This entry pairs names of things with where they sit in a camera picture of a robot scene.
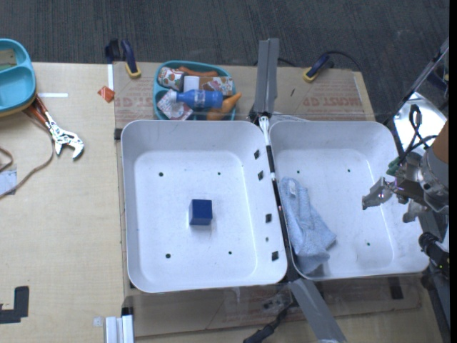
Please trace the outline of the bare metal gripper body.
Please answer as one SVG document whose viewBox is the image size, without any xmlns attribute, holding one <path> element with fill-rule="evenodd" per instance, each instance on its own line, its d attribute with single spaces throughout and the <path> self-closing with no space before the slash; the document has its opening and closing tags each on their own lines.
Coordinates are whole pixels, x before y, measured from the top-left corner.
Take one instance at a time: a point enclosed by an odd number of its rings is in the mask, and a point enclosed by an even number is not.
<svg viewBox="0 0 457 343">
<path fill-rule="evenodd" d="M 394 189 L 435 212 L 449 211 L 447 151 L 410 152 L 400 158 Z"/>
</svg>

